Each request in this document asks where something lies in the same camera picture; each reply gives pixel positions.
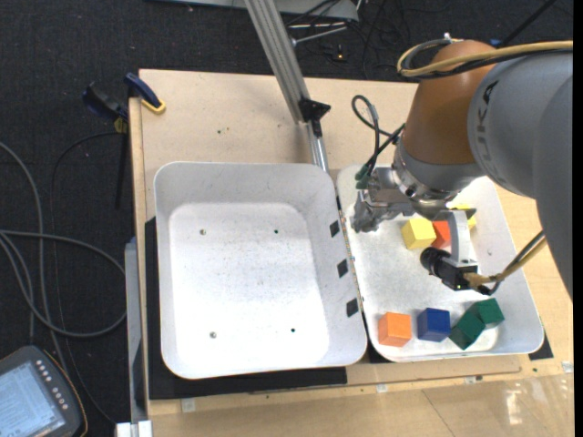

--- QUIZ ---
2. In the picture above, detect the pale wood board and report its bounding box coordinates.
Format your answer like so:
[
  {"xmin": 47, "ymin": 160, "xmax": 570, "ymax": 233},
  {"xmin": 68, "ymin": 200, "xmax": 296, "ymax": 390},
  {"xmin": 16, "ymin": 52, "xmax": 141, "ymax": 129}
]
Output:
[{"xmin": 128, "ymin": 68, "xmax": 574, "ymax": 418}]

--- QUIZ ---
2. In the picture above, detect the black cylinder on white bracket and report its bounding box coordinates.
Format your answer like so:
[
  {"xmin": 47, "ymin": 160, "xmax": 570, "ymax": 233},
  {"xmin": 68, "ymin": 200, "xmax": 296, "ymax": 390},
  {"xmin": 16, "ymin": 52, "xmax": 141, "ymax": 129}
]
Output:
[{"xmin": 419, "ymin": 208, "xmax": 480, "ymax": 292}]

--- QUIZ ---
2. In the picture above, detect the white plastic tray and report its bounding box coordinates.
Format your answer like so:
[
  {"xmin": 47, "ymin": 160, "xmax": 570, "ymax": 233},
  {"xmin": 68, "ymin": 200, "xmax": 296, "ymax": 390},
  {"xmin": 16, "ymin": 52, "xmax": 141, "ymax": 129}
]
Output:
[
  {"xmin": 153, "ymin": 160, "xmax": 369, "ymax": 381},
  {"xmin": 335, "ymin": 164, "xmax": 546, "ymax": 364}
]

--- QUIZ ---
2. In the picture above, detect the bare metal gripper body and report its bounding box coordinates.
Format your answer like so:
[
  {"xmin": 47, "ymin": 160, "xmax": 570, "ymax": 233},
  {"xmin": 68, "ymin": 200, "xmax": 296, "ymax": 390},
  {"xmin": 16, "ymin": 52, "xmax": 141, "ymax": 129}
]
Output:
[{"xmin": 362, "ymin": 166, "xmax": 459, "ymax": 221}]

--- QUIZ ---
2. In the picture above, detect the blue cube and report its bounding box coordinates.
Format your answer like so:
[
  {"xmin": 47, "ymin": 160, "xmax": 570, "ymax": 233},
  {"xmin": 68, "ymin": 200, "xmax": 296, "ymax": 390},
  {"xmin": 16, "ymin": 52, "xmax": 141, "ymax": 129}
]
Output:
[{"xmin": 416, "ymin": 307, "xmax": 452, "ymax": 343}]

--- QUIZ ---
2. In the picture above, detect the orange cube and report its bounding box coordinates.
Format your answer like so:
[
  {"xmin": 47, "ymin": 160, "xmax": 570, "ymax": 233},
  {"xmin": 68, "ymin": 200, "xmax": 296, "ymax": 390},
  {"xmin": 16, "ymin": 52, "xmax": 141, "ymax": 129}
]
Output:
[
  {"xmin": 431, "ymin": 219, "xmax": 453, "ymax": 250},
  {"xmin": 377, "ymin": 311, "xmax": 413, "ymax": 349}
]

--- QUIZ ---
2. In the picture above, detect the yellow cube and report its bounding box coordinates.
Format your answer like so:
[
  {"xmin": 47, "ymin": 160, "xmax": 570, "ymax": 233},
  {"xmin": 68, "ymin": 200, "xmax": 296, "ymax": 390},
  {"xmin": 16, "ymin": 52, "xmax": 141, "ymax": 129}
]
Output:
[
  {"xmin": 450, "ymin": 203, "xmax": 478, "ymax": 230},
  {"xmin": 400, "ymin": 217, "xmax": 437, "ymax": 251}
]

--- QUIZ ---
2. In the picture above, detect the green cube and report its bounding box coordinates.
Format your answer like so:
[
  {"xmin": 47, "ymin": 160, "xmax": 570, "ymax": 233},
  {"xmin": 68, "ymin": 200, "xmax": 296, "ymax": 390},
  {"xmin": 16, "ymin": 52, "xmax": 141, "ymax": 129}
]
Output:
[
  {"xmin": 448, "ymin": 310, "xmax": 486, "ymax": 351},
  {"xmin": 468, "ymin": 297, "xmax": 506, "ymax": 327}
]

